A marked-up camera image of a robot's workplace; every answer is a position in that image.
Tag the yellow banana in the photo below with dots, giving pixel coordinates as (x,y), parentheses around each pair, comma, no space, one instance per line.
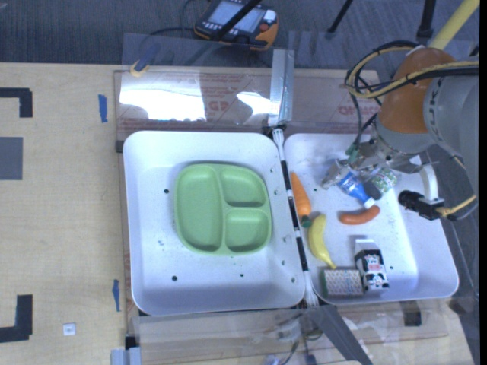
(317,238)

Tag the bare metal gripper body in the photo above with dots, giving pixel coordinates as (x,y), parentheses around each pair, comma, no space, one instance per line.
(380,158)

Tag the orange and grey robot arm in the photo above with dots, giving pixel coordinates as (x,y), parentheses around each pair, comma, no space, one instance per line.
(407,101)

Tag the green divided plate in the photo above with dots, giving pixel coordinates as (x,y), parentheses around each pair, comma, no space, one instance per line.
(198,204)

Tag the orange sausage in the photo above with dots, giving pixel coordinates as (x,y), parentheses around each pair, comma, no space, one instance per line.
(357,217)

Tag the patterned white can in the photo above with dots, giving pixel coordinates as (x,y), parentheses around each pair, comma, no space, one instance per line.
(342,283)

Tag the blue bottle white cap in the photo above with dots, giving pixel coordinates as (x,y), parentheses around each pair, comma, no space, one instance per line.
(352,188)

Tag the white plastic tray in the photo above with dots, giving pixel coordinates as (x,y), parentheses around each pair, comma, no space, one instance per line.
(414,249)
(160,211)

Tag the white cow print carton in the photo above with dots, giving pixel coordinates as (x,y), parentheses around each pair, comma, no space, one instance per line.
(373,268)

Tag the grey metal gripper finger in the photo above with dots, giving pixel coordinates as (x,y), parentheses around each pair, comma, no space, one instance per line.
(335,173)
(373,191)

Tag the green and white can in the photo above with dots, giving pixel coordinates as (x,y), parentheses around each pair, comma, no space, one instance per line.
(386,179)

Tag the black cylinder on white bracket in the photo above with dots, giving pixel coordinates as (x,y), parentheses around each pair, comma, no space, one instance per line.
(420,204)

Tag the orange carrot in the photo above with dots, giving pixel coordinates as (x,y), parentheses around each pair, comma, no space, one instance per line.
(300,198)

